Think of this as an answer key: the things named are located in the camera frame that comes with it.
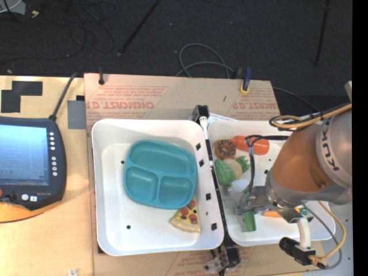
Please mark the thin black and white rod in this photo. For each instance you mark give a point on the thin black and white rod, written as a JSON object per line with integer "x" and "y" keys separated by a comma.
{"x": 214, "y": 171}

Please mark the brown cardboard board, red print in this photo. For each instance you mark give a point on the brown cardboard board, red print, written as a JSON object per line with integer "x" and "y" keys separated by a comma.
{"x": 172, "y": 96}

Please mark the small orange carrot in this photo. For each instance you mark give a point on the small orange carrot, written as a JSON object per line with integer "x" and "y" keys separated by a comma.
{"x": 271, "y": 214}

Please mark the teal divided plate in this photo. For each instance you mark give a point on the teal divided plate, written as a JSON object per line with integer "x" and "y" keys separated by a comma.
{"x": 161, "y": 171}

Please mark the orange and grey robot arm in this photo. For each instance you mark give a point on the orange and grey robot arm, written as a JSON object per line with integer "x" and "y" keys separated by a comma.
{"x": 304, "y": 165}

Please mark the white plastic tray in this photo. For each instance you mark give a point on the white plastic tray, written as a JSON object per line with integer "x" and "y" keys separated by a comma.
{"x": 276, "y": 231}
{"x": 143, "y": 231}

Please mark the black cylinder on white bracket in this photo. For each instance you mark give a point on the black cylinder on white bracket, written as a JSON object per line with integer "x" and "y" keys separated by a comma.
{"x": 297, "y": 250}

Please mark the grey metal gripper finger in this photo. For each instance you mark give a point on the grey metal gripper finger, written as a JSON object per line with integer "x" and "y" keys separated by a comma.
{"x": 238, "y": 209}
{"x": 249, "y": 207}

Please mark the green broccoli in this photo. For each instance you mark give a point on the green broccoli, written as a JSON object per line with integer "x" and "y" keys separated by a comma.
{"x": 224, "y": 172}

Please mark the white printed paper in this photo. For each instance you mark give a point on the white printed paper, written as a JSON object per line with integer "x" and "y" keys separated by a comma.
{"x": 221, "y": 117}

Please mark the large orange carrot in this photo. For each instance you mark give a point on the large orange carrot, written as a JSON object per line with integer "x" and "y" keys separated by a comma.
{"x": 260, "y": 146}

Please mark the brown toy doughnut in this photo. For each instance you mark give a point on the brown toy doughnut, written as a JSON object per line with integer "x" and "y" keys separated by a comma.
{"x": 225, "y": 149}

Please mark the toy pizza slice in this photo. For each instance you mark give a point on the toy pizza slice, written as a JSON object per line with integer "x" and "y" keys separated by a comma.
{"x": 187, "y": 220}

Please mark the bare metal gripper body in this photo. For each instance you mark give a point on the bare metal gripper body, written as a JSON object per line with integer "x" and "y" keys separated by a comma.
{"x": 260, "y": 198}

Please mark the pale vegetable with green leaves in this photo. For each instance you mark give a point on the pale vegetable with green leaves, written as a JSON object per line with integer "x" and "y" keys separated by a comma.
{"x": 233, "y": 168}

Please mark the green toy stalk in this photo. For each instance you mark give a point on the green toy stalk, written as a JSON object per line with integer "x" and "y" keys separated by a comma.
{"x": 249, "y": 223}

